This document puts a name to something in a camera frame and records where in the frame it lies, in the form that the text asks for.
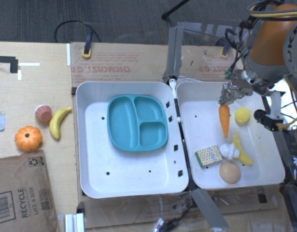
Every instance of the barcode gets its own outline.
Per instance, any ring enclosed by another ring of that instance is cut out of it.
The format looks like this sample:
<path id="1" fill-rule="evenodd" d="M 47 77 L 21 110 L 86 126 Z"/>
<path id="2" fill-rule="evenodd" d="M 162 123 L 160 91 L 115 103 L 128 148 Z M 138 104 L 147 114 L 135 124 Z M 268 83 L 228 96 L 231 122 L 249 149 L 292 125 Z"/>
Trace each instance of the barcode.
<path id="1" fill-rule="evenodd" d="M 50 210 L 51 206 L 50 203 L 48 201 L 43 201 L 41 202 L 41 209 L 44 210 Z"/>
<path id="2" fill-rule="evenodd" d="M 0 193 L 0 223 L 16 219 L 12 192 Z"/>

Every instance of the brown paper bag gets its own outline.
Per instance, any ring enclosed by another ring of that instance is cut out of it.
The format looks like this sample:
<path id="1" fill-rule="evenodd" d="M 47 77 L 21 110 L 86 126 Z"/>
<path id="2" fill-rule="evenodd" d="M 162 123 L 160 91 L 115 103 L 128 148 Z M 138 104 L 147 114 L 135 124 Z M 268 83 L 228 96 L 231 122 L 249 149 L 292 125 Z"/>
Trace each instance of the brown paper bag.
<path id="1" fill-rule="evenodd" d="M 43 150 L 0 159 L 0 232 L 58 231 Z"/>

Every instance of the wooden table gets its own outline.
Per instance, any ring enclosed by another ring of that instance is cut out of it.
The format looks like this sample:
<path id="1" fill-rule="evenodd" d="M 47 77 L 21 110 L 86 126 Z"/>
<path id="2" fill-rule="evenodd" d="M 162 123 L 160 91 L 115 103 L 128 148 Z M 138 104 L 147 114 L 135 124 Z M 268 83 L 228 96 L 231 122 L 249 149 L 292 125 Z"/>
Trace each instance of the wooden table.
<path id="1" fill-rule="evenodd" d="M 19 128 L 26 125 L 40 128 L 43 135 L 41 149 L 46 157 L 58 219 L 63 219 L 65 214 L 75 214 L 80 188 L 76 166 L 74 117 L 72 114 L 65 117 L 61 124 L 61 138 L 57 141 L 50 135 L 48 124 L 39 122 L 34 115 L 35 108 L 40 104 L 49 105 L 53 111 L 73 106 L 71 67 L 67 65 L 66 44 L 0 42 L 0 56 L 13 56 L 24 63 L 40 63 L 40 66 L 21 67 L 21 80 L 18 80 L 16 73 L 10 73 L 10 64 L 0 63 L 0 112 L 5 114 L 5 128 L 0 132 L 0 158 L 22 154 L 14 143 L 14 135 Z M 283 218 L 281 226 L 284 226 L 285 231 L 289 231 L 291 223 L 282 200 L 277 210 L 226 215 L 231 231 L 243 231 L 248 226 L 256 229 L 263 222 L 263 226 L 273 232 L 276 230 L 270 225 L 265 225 L 265 221 L 274 222 L 277 217 Z M 204 220 L 198 223 L 199 226 L 203 225 L 202 228 L 208 227 Z M 62 220 L 59 221 L 59 228 L 62 232 Z M 183 228 L 173 231 L 184 231 Z M 126 225 L 118 226 L 116 229 L 100 228 L 96 231 L 131 229 L 148 230 L 151 229 L 151 225 Z"/>

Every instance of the tripod leg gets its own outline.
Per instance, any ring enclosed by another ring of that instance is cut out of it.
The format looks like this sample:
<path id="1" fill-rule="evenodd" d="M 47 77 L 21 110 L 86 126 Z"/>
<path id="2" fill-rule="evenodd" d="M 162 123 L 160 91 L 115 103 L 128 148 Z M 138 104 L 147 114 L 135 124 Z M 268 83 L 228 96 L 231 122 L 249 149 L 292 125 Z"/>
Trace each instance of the tripod leg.
<path id="1" fill-rule="evenodd" d="M 177 5 L 175 5 L 172 9 L 170 9 L 169 11 L 165 12 L 161 18 L 163 20 L 167 19 L 169 17 L 170 14 L 172 14 L 174 11 L 178 10 L 180 7 L 182 7 L 184 4 L 186 4 L 187 2 L 189 2 L 190 0 L 183 0 L 180 3 L 178 3 Z"/>

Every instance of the yellow ball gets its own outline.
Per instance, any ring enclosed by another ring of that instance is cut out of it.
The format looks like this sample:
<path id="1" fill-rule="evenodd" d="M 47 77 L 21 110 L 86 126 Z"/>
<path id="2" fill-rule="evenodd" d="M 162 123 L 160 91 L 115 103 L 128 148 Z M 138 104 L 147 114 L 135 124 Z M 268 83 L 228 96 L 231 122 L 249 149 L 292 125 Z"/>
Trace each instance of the yellow ball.
<path id="1" fill-rule="evenodd" d="M 236 122 L 239 124 L 245 123 L 249 120 L 250 113 L 249 110 L 246 107 L 240 107 L 236 109 L 234 114 Z"/>

